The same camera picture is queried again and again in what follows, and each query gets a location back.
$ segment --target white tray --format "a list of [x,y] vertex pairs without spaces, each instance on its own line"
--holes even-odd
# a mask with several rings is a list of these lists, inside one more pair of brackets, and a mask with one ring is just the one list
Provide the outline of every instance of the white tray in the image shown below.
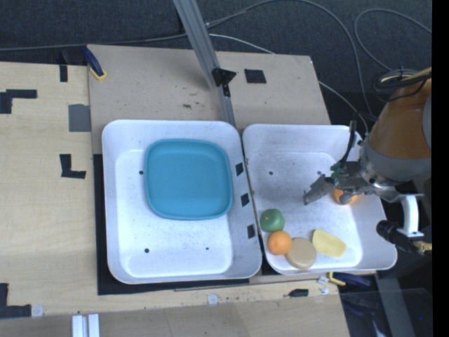
[[[347,250],[340,258],[317,254],[308,270],[299,270],[285,256],[267,248],[269,232],[262,239],[268,263],[283,275],[330,271],[385,270],[396,262],[396,248],[376,233],[385,219],[379,197],[360,196],[352,205],[338,205],[327,195],[305,206],[304,191],[342,158],[349,140],[347,126],[255,124],[243,132],[243,149],[257,220],[266,209],[279,209],[286,219],[284,230],[292,237],[311,240],[315,229],[340,238]],[[356,161],[355,144],[348,160]]]
[[[227,214],[212,220],[170,220],[149,208],[140,174],[145,174],[145,151],[168,138],[209,141],[227,153],[233,182]],[[241,139],[233,126],[221,121],[116,120],[102,132],[102,151],[107,262],[119,281],[240,279],[260,269],[248,179],[239,169],[244,168]]]

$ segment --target orange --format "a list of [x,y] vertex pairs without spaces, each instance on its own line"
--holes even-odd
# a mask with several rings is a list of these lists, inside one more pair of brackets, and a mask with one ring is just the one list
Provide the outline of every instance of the orange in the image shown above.
[[275,255],[285,255],[292,245],[292,237],[286,231],[275,231],[268,237],[268,249]]
[[[337,188],[334,190],[334,198],[335,198],[335,201],[336,201],[338,204],[340,203],[339,198],[340,198],[340,196],[341,196],[342,194],[343,194],[343,191],[342,191],[342,190],[339,190],[339,189],[337,189]],[[349,201],[346,205],[353,204],[357,199],[358,199],[358,195],[355,194],[353,197],[351,197],[351,201]]]

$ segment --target green apple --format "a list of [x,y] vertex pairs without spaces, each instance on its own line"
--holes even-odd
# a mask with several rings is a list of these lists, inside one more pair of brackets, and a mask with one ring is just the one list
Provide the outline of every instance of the green apple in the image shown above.
[[265,210],[260,216],[260,228],[265,232],[281,231],[285,224],[286,221],[278,209]]

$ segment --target blue plate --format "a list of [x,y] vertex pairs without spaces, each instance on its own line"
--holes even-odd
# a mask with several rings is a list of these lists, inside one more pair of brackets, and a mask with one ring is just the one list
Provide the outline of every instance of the blue plate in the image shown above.
[[150,208],[176,220],[218,218],[232,205],[232,177],[225,151],[202,140],[170,139],[145,154],[145,192]]

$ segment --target robotic arm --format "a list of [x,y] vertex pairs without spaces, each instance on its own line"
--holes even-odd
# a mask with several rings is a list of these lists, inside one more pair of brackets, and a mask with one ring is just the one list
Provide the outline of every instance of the robotic arm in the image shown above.
[[355,141],[354,125],[346,154],[331,166],[331,176],[320,175],[304,192],[309,204],[334,189],[342,191],[340,203],[347,204],[354,195],[376,194],[387,202],[401,202],[404,211],[402,228],[383,220],[377,232],[387,241],[406,251],[427,254],[431,244],[418,241],[421,194],[404,194],[399,185],[431,174],[431,68],[407,77],[392,76],[379,84],[397,87],[379,119],[363,141],[358,161],[347,161]]

